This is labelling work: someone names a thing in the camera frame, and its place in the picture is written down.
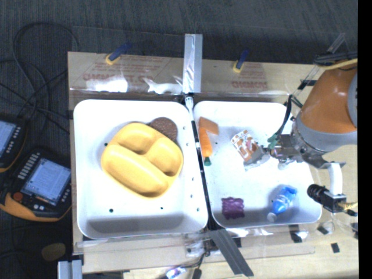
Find white plastic tray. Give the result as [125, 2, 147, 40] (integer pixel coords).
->
[72, 98, 209, 241]
[192, 100, 323, 230]

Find white and orange patterned carton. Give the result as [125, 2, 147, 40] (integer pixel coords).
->
[230, 130, 260, 163]

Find purple grapes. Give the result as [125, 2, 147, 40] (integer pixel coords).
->
[221, 196, 246, 221]

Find thin black and white rod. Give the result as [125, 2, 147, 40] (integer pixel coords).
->
[184, 95, 213, 230]

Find brown cardboard board red print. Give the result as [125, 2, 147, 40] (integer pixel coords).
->
[67, 51, 324, 273]

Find yellow divided plate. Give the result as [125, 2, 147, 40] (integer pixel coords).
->
[100, 121, 185, 199]

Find orange wedge slice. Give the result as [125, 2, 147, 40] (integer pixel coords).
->
[198, 116, 220, 135]

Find orange carrot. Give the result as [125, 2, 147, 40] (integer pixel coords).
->
[199, 127, 213, 167]

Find black cylinder on white bracket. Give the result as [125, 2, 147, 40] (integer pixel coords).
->
[306, 161, 348, 214]

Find blue plastic bottle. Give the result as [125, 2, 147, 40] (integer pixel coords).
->
[266, 185, 298, 223]

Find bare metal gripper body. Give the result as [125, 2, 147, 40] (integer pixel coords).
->
[269, 133, 331, 170]

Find brown round biscuit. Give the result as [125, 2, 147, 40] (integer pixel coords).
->
[148, 116, 178, 142]

